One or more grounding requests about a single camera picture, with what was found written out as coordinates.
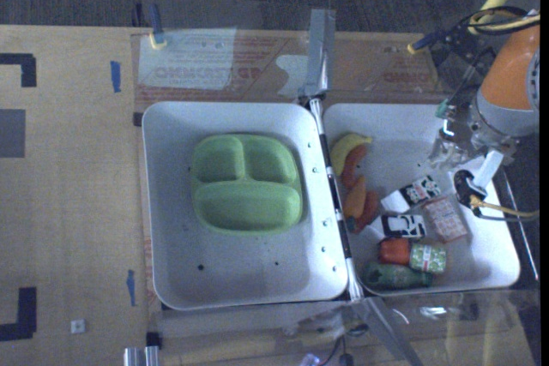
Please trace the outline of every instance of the banana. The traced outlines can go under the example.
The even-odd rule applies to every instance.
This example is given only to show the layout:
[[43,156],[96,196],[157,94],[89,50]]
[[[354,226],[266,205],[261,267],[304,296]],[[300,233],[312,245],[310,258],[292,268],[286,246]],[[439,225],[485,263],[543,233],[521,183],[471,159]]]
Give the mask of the banana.
[[370,136],[362,136],[357,133],[348,133],[341,137],[329,152],[335,175],[341,175],[345,166],[345,158],[353,148],[361,144],[371,143],[371,141]]

